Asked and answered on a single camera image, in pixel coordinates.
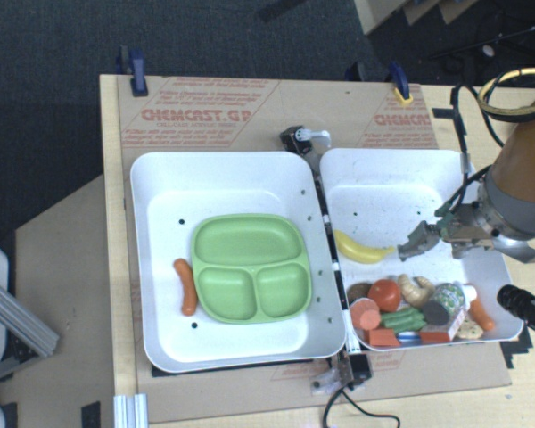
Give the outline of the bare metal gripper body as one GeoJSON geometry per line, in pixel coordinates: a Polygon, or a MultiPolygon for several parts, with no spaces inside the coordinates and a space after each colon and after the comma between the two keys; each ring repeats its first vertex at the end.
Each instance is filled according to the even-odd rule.
{"type": "Polygon", "coordinates": [[[490,202],[445,203],[435,216],[440,219],[436,226],[441,240],[453,247],[491,247],[502,235],[501,216],[490,202]]]}

